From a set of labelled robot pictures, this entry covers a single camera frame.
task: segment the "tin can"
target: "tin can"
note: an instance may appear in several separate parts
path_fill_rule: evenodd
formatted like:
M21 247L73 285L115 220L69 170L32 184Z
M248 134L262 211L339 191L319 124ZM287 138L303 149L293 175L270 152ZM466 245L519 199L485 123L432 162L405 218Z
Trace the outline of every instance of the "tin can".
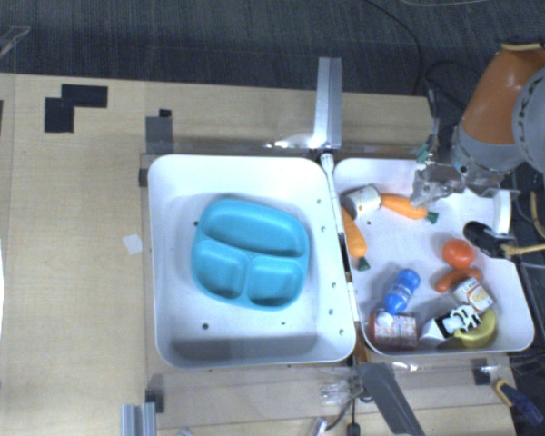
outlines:
M347 213L356 220L367 213L375 212L380 208L381 201L382 199L378 190L372 185L367 185L357 191L346 194L343 197L342 205L347 210Z
M494 304L489 293L486 292L476 278L469 278L461 282L454 290L454 297L459 302L472 305L477 313L483 313Z

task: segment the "small bottle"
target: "small bottle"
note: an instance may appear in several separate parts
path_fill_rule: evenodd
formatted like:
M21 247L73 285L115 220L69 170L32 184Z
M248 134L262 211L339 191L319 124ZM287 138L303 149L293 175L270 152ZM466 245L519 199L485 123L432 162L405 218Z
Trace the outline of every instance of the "small bottle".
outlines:
M378 324L391 326L393 315L403 312L408 306L411 295L420 285L420 276L414 270L401 270L390 290L383 297L385 312L378 315Z

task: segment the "blue plate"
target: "blue plate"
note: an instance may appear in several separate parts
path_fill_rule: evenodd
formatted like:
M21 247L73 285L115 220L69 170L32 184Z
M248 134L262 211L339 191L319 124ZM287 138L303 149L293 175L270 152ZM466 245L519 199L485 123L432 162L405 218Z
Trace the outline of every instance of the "blue plate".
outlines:
M309 236L294 216L238 199L210 204L198 223L192 276L202 292L223 302L280 310L301 294Z

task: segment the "wooden surface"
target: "wooden surface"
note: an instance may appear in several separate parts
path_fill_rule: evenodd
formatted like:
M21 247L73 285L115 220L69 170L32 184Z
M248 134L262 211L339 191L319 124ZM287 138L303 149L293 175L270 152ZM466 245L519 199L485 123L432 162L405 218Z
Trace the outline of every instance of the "wooden surface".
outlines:
M6 88L12 82L14 92ZM74 134L45 134L45 97L59 97L62 83L107 85L109 105L75 109ZM312 129L314 93L22 75L12 81L3 74L0 89L14 118L14 137L0 141L1 159L12 160L10 192L0 187L0 218L8 228L0 436L118 434L121 405L142 402L149 369L143 258L123 243L126 235L142 235L137 174L144 117L172 109L182 139L270 141ZM343 131L369 144L417 146L429 131L428 109L423 99L346 94ZM508 368L497 370L510 377ZM239 387L242 380L222 385L208 372L166 374L187 386L178 392L191 414L179 421L183 412L163 416L163 427L190 422L196 435L301 435L314 415L335 413L320 407L317 381L306 374L300 379L309 393L292 396L266 384L266 368L258 372L265 394L254 405ZM460 378L458 387L441 380L421 391L419 381L401 377L428 434L514 434L510 413L491 388L469 379ZM469 407L452 405L458 393L470 395ZM202 401L214 395L220 402ZM256 412L236 418L251 405L259 406ZM279 420L283 409L290 416ZM373 404L359 413L364 434L387 434ZM208 414L218 416L213 423L229 424L206 426ZM255 414L264 421L254 422Z

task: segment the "sink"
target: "sink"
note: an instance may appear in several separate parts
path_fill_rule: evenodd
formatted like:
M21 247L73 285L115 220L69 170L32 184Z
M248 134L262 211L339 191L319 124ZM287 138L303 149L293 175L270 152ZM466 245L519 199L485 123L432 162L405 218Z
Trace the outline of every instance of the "sink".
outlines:
M318 164L292 157L165 155L152 164L148 189L155 342L169 365L215 368L338 362L352 352L355 330L341 250L328 184ZM306 232L309 256L302 288L291 302L271 304L282 308L223 302L206 295L194 281L193 246L199 222L211 205L229 199L287 213ZM204 242L213 243L210 238ZM207 244L203 250L212 256L212 246ZM282 255L297 257L300 250ZM241 252L226 260L236 263L242 256ZM254 270L261 271L259 276L277 270L270 262L259 263L254 265ZM293 271L287 267L291 265L283 265L279 273L291 279ZM224 276L203 275L217 282ZM230 294L231 298L240 295L241 288L235 289L238 293ZM247 296L258 304L258 286L247 289Z

